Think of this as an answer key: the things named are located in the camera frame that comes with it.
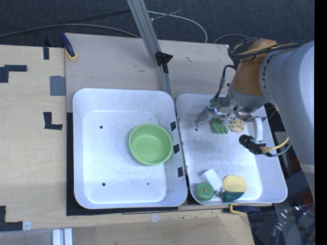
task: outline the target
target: green plastic bowl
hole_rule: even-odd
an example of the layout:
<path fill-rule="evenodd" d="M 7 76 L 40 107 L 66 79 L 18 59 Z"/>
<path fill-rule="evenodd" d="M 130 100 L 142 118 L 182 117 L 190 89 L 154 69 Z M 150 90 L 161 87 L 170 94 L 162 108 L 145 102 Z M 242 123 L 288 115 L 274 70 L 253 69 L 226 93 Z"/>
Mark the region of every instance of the green plastic bowl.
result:
<path fill-rule="evenodd" d="M 170 134 L 155 124 L 143 124 L 134 128 L 129 135 L 128 144 L 134 159 L 143 165 L 162 164 L 173 153 Z"/>

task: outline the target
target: metal pole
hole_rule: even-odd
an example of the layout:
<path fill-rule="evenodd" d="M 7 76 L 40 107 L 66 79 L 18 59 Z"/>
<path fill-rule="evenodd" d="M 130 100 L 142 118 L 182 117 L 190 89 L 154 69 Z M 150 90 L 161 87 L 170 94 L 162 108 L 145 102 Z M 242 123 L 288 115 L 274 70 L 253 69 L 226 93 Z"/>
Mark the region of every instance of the metal pole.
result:
<path fill-rule="evenodd" d="M 164 65 L 158 63 L 158 60 L 156 58 L 156 54 L 158 52 L 161 53 L 161 49 L 156 34 L 154 32 L 153 25 L 148 14 L 148 10 L 145 6 L 144 0 L 127 0 L 127 2 L 131 9 L 138 31 L 143 39 L 144 45 L 148 51 L 150 58 L 153 59 L 155 64 L 160 65 L 161 88 L 163 91 L 171 95 L 172 93 L 167 72 L 167 65 L 166 70 L 164 70 Z"/>

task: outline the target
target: yellow cable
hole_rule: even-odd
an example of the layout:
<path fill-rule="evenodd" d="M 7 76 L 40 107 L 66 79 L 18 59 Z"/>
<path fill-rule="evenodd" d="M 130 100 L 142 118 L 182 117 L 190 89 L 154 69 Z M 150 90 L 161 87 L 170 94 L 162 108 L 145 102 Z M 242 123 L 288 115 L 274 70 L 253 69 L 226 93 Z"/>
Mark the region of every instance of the yellow cable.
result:
<path fill-rule="evenodd" d="M 275 109 L 276 111 L 279 113 L 279 108 L 277 106 L 275 106 Z M 275 146 L 275 147 L 260 147 L 260 150 L 262 150 L 263 153 L 266 153 L 266 152 L 269 152 L 269 151 L 272 151 L 272 150 L 277 150 L 279 149 L 280 147 L 283 147 L 288 141 L 289 141 L 289 137 L 287 136 L 287 138 L 285 139 L 285 141 L 283 141 L 281 144 Z"/>

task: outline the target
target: blue clamp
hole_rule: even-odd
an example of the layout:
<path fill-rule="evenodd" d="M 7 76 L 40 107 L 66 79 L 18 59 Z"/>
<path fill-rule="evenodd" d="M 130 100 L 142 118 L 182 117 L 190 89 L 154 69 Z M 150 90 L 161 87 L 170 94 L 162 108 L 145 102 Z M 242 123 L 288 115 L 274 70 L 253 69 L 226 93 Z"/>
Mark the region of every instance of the blue clamp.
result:
<path fill-rule="evenodd" d="M 68 58 L 71 59 L 71 60 L 75 60 L 77 58 L 77 54 L 74 52 L 72 44 L 68 40 L 67 36 L 62 34 L 62 35 L 60 35 L 60 39 L 61 39 L 61 41 L 63 42 L 63 44 L 65 46 L 65 49 L 66 49 L 65 53 L 68 56 Z"/>

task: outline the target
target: white tray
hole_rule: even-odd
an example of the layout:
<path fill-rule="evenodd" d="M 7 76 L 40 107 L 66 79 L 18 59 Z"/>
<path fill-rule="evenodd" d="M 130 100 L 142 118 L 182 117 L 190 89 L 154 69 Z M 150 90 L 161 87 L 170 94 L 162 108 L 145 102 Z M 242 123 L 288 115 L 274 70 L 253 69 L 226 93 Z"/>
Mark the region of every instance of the white tray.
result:
<path fill-rule="evenodd" d="M 239 144 L 242 134 L 253 135 L 251 122 L 247 122 L 242 133 L 229 131 L 228 134 L 217 134 L 211 129 L 210 123 L 203 124 L 196 130 L 195 121 L 209 103 L 213 95 L 182 94 L 176 100 L 176 111 L 179 122 L 180 137 L 190 191 L 200 204 L 228 204 L 218 196 L 210 201 L 198 200 L 195 186 L 201 182 L 200 175 L 214 169 L 220 180 L 227 175 L 239 175 L 245 178 L 247 191 L 237 203 L 278 203 L 287 197 L 287 187 L 278 157 L 254 155 Z M 265 117 L 264 108 L 254 115 Z M 264 141 L 267 146 L 274 146 L 267 119 L 263 122 Z"/>
<path fill-rule="evenodd" d="M 173 99 L 162 91 L 81 89 L 73 99 L 74 193 L 88 209 L 175 207 L 187 197 Z M 164 127 L 174 143 L 164 164 L 144 166 L 128 138 L 144 123 Z"/>

